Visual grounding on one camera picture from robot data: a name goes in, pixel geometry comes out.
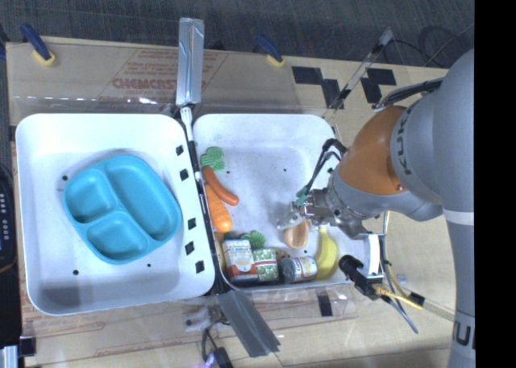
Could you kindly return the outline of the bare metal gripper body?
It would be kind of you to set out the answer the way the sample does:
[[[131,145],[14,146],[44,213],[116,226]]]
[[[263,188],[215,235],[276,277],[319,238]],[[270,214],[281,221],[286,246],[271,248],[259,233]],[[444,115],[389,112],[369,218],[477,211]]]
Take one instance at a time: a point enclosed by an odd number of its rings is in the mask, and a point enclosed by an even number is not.
[[[353,211],[329,188],[312,190],[302,204],[300,213],[313,224],[338,228],[350,239],[362,239],[369,234],[363,225],[367,216]]]

